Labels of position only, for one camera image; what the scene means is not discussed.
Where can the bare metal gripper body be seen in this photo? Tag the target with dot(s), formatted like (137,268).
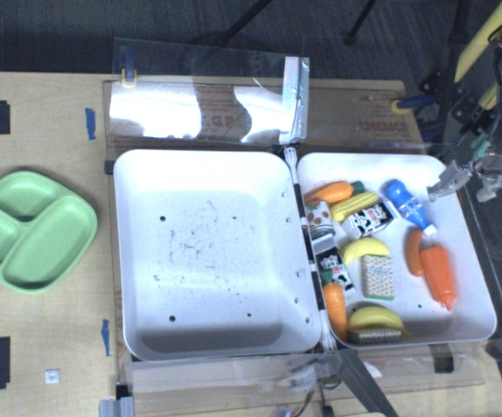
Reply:
(500,161)

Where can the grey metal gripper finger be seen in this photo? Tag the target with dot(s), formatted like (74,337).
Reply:
(492,186)
(451,178)

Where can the blue bottle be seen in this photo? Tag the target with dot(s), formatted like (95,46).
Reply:
(405,204)

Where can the orange sausage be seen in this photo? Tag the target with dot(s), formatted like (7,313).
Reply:
(414,250)

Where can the cow print carton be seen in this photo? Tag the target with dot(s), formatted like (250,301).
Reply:
(333,267)
(370,222)

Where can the orange bottle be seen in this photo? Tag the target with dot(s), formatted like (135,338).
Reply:
(437,274)

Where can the yellow corn cob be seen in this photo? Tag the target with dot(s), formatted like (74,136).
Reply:
(355,205)

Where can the yellow banana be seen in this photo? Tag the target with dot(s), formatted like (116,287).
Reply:
(374,317)
(364,248)

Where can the orange carrot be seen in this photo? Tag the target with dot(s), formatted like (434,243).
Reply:
(333,192)
(335,306)

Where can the pale patterned carton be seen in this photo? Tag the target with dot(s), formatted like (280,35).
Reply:
(378,276)

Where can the white plastic tray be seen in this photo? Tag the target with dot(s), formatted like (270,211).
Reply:
(216,254)
(464,319)

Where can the brown patterned packet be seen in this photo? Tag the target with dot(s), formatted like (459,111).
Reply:
(374,336)

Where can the green divided plate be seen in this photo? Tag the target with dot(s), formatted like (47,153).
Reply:
(38,237)

